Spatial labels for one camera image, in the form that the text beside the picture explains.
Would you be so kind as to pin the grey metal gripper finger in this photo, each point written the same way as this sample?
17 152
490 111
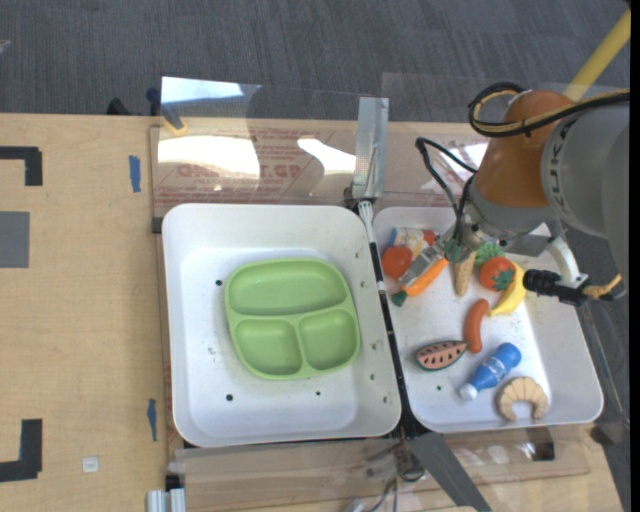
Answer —
434 255
416 272

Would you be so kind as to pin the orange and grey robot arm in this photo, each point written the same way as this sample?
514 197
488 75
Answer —
520 165

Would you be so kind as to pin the yellow banana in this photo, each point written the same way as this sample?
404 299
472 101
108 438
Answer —
515 297

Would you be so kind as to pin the red strawberry with green leaves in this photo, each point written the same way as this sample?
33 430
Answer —
495 275

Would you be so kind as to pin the watermelon slice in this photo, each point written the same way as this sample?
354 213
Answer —
440 356

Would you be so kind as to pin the green broccoli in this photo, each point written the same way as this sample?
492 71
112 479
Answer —
487 251

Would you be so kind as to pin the beige croissant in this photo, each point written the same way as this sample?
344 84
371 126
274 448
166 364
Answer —
522 390

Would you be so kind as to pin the red tomato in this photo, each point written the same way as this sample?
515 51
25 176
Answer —
395 262

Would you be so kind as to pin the blue bottle with white cap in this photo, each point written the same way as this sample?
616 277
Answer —
495 370

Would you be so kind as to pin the green divided plate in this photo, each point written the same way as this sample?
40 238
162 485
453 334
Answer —
290 290

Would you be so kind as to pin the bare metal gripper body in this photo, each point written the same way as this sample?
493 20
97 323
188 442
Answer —
465 239

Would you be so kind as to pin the white plastic tray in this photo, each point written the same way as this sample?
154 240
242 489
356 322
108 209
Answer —
550 360
200 325

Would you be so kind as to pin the black cylinder on white bracket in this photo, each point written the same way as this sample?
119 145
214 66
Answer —
550 284

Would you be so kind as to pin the orange carrot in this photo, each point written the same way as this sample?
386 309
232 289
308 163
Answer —
427 280

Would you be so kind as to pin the orange sausage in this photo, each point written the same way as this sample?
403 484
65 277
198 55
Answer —
475 325

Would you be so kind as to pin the thin black and white rod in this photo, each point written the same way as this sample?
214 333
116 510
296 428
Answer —
385 305

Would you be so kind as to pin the beige waffle cone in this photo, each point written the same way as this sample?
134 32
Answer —
463 275

